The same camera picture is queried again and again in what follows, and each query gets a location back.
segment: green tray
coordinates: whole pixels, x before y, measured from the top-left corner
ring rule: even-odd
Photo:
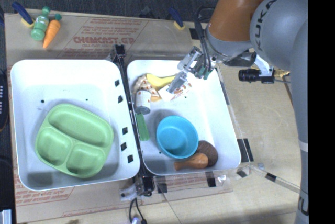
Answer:
[[[53,107],[35,142],[38,158],[47,165],[79,178],[97,174],[114,139],[110,124],[96,114],[71,105]]]

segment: carrot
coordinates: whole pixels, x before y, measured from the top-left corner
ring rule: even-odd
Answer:
[[[55,19],[51,20],[46,29],[46,36],[44,37],[43,48],[47,48],[51,41],[55,38],[57,32],[61,28],[59,20],[62,19],[60,14],[55,14]]]

